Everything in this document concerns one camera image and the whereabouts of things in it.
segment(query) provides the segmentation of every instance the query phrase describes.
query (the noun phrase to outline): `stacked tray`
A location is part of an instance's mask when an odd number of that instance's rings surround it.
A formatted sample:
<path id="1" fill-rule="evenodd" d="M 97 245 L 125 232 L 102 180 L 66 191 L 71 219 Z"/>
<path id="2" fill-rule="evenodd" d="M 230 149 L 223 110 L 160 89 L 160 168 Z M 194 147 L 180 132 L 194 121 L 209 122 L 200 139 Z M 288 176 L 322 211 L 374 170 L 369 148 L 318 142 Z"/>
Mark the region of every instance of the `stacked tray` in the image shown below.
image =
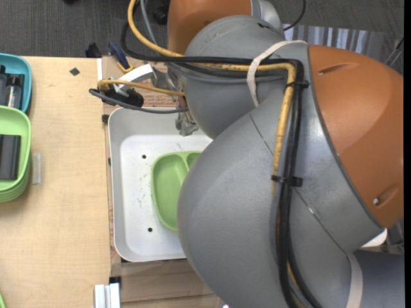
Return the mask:
<path id="1" fill-rule="evenodd" d="M 5 66 L 9 76 L 16 75 L 22 82 L 19 110 L 26 113 L 31 100 L 31 67 L 29 63 L 20 56 L 0 53 L 0 65 Z"/>
<path id="2" fill-rule="evenodd" d="M 15 179 L 0 179 L 0 202 L 6 202 L 20 196 L 28 183 L 31 145 L 30 120 L 25 113 L 16 108 L 0 106 L 0 134 L 20 137 L 18 164 L 16 165 L 17 176 Z"/>

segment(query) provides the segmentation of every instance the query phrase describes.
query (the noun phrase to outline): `black cable tie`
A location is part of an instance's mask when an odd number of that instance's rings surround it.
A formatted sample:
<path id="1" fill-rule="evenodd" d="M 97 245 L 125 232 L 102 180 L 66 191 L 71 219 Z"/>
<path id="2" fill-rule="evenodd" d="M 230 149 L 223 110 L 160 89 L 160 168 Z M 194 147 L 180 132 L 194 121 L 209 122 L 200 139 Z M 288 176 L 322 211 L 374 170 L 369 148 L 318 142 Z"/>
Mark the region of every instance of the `black cable tie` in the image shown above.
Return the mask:
<path id="1" fill-rule="evenodd" d="M 307 87 L 310 85 L 310 83 L 309 83 L 308 81 L 293 81 L 293 82 L 287 83 L 287 84 L 285 85 L 284 91 L 285 91 L 288 87 L 295 87 L 295 85 L 299 85 L 299 86 L 300 86 L 300 89 L 305 89 L 305 88 L 307 88 Z"/>
<path id="2" fill-rule="evenodd" d="M 273 182 L 280 182 L 282 184 L 287 184 L 293 187 L 301 187 L 302 186 L 302 178 L 299 177 L 291 177 L 291 178 L 285 178 L 285 177 L 281 177 L 281 176 L 275 176 L 272 175 L 271 176 L 271 180 Z"/>

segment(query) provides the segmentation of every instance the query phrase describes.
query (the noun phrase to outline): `light green bowl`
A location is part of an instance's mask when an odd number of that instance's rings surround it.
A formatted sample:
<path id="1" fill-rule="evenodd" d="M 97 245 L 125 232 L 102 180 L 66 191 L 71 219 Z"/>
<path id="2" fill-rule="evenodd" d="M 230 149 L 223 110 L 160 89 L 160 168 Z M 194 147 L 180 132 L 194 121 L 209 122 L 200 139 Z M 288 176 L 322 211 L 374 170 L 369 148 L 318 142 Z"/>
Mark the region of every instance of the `light green bowl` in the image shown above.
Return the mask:
<path id="1" fill-rule="evenodd" d="M 182 183 L 200 151 L 181 151 L 161 155 L 152 167 L 152 192 L 160 221 L 177 231 L 177 203 Z"/>
<path id="2" fill-rule="evenodd" d="M 0 106 L 0 133 L 21 136 L 18 177 L 15 180 L 0 179 L 2 202 L 18 197 L 28 183 L 31 146 L 31 123 L 28 116 L 16 108 Z"/>

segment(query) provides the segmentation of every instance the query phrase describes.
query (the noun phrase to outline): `black clip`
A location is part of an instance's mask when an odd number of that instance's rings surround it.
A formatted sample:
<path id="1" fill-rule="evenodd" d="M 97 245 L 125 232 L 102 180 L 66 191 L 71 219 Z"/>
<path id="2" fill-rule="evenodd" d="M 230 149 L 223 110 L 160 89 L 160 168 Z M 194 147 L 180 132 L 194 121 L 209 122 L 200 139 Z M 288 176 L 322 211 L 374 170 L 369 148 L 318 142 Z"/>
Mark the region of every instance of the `black clip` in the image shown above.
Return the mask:
<path id="1" fill-rule="evenodd" d="M 285 178 L 285 177 L 281 177 L 281 176 L 275 176 L 272 175 L 271 176 L 271 180 L 273 182 L 281 182 L 282 184 L 287 184 L 293 187 L 301 187 L 302 186 L 302 178 L 298 178 L 298 177 L 291 177 L 291 178 Z"/>

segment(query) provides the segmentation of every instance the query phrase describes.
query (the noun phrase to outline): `white cable tie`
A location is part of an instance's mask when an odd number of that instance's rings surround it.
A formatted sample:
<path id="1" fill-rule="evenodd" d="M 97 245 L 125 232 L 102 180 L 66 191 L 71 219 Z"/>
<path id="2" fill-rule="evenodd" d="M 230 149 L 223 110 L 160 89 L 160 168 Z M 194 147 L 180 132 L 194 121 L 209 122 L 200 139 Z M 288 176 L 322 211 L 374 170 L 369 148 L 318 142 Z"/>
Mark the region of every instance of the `white cable tie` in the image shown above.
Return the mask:
<path id="1" fill-rule="evenodd" d="M 363 289 L 362 270 L 352 253 L 348 253 L 347 258 L 351 265 L 351 285 L 346 308 L 360 308 Z"/>
<path id="2" fill-rule="evenodd" d="M 294 40 L 294 41 L 280 41 L 277 42 L 276 44 L 273 44 L 271 47 L 269 47 L 266 51 L 262 52 L 260 55 L 255 57 L 255 59 L 252 60 L 249 71 L 247 72 L 247 85 L 249 86 L 250 94 L 252 101 L 254 102 L 254 106 L 257 107 L 259 105 L 258 100 L 257 100 L 257 85 L 256 85 L 256 72 L 258 65 L 261 63 L 262 60 L 264 60 L 266 57 L 272 55 L 275 53 L 279 48 L 287 45 L 287 44 L 293 44 L 293 43 L 307 43 L 303 40 Z"/>

